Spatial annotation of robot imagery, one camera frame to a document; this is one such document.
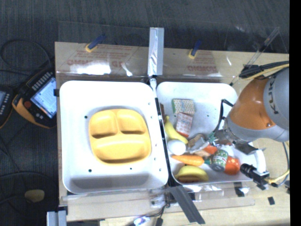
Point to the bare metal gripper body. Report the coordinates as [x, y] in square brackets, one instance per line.
[223, 137]

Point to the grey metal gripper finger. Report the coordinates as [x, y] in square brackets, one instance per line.
[244, 148]

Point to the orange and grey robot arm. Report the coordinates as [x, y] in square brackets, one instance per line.
[254, 107]

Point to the small orange toy food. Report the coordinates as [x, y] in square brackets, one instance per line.
[210, 149]

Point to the orange cup with star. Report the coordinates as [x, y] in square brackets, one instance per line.
[232, 165]

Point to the green and white can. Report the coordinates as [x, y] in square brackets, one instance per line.
[219, 160]

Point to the brown toy bread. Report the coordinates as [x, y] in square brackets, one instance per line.
[195, 140]

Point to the orange and white carton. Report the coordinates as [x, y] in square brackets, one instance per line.
[184, 123]

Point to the orange carrot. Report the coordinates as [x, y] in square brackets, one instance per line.
[188, 159]

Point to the white plastic tray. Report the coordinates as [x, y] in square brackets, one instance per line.
[207, 93]
[75, 135]

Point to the yellow curved toy food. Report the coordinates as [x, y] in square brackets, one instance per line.
[191, 173]

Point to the white egg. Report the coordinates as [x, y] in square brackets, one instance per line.
[176, 147]

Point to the green patterned carton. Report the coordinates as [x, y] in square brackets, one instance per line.
[183, 106]

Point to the yellow banana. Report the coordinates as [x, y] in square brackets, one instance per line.
[171, 131]

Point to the yellow divided plate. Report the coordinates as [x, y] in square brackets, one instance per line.
[120, 135]

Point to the brown cardboard board red print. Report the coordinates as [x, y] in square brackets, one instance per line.
[131, 58]

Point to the yellow oval object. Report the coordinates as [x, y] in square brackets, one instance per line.
[34, 195]

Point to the black cylinder on white bracket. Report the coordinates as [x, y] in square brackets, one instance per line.
[255, 173]

